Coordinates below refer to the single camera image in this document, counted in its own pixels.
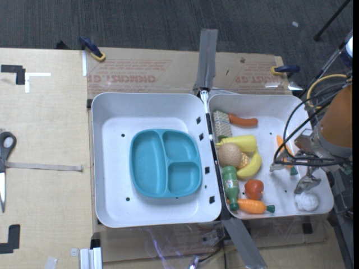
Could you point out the white plastic tray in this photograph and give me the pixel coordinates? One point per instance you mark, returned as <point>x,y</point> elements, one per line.
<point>276,113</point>
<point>112,155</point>

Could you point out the large orange carrot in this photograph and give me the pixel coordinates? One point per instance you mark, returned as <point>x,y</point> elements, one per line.
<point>252,206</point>

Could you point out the green bottle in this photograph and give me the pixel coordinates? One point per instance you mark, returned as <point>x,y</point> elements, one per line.
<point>230,183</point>

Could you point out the brown cardboard board red print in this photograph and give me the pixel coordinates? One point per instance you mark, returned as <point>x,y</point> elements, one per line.
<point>134,77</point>

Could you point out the white garlic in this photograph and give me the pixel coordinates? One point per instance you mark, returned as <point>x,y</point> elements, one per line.
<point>307,202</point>

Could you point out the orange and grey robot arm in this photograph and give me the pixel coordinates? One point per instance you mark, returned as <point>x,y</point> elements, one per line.
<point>338,116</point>

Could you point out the orange sausage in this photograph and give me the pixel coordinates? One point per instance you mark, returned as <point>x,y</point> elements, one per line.
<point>242,120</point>

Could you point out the tan ball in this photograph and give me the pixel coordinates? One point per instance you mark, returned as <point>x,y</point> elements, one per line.
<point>229,154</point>

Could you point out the yellow banana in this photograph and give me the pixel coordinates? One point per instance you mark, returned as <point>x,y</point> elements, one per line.
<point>252,168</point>

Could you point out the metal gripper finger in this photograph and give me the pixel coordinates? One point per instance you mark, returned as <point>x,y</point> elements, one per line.
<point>280,166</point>
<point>308,182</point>

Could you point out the thin orange carrot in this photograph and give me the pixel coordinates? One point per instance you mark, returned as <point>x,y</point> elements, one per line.
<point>280,143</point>

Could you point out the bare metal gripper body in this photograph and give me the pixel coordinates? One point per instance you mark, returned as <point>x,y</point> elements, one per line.
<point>307,141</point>

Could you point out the yellow corn piece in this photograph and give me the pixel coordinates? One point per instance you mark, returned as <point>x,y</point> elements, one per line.
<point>244,161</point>

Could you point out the red pepper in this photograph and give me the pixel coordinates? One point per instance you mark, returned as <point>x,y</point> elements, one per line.
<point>253,189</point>

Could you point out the blue divided plate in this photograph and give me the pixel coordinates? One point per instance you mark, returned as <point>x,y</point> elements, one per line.
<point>148,161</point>

